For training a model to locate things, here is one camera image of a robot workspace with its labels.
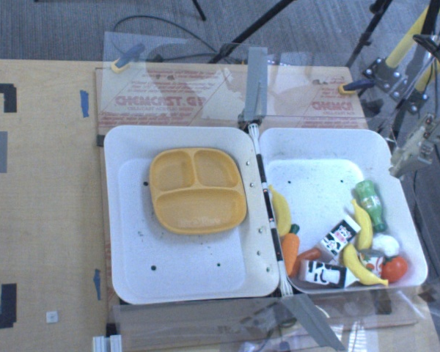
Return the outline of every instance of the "green bottle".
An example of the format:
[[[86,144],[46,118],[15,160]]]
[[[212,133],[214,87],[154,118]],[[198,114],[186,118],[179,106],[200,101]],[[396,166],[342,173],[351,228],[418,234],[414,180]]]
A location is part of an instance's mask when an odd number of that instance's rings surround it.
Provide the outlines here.
[[[368,212],[372,219],[373,232],[383,232],[388,228],[383,221],[380,197],[376,194],[375,186],[371,180],[363,180],[355,185],[355,190],[360,198],[360,205]]]

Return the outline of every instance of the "wooden table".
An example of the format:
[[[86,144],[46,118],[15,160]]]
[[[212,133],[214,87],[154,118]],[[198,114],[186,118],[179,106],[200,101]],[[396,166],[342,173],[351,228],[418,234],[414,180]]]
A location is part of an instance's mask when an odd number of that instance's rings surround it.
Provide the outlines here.
[[[0,351],[89,351],[106,333],[108,226],[96,141],[102,66],[0,60],[0,85],[15,87],[17,100],[16,111],[5,112],[0,93]],[[426,304],[417,309],[420,321],[367,330],[367,342],[440,351]]]

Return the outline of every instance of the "yellow divided plate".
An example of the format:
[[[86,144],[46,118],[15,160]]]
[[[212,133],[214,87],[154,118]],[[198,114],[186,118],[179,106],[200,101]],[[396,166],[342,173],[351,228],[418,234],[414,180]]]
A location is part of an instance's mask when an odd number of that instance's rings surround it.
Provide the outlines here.
[[[174,233],[221,232],[246,217],[240,172],[224,151],[166,150],[150,165],[150,191],[160,223]]]

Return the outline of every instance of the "white square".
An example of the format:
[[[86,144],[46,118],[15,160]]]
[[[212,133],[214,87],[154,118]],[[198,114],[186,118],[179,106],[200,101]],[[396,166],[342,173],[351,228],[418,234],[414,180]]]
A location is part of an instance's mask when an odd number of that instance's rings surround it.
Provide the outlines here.
[[[59,312],[54,310],[53,312],[46,312],[45,321],[47,323],[57,323],[59,322]]]

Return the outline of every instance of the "yellow pole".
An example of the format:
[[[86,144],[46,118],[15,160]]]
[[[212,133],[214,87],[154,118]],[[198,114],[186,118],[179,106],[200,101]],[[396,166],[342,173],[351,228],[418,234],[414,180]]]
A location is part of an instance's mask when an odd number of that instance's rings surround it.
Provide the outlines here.
[[[386,58],[385,63],[390,68],[396,68],[404,56],[409,52],[414,41],[412,40],[413,35],[420,34],[422,27],[424,26],[425,17],[427,16],[428,7],[422,12],[416,22],[408,30],[403,39],[397,44],[392,53]]]
[[[440,62],[438,60],[435,61],[437,61],[436,69],[434,69],[434,64],[432,63],[432,65],[429,68],[427,68],[424,74],[422,74],[422,76],[417,81],[415,89],[418,92],[423,93],[425,91],[426,86],[430,82],[432,82],[435,79],[435,77],[437,77],[437,75],[440,73]]]

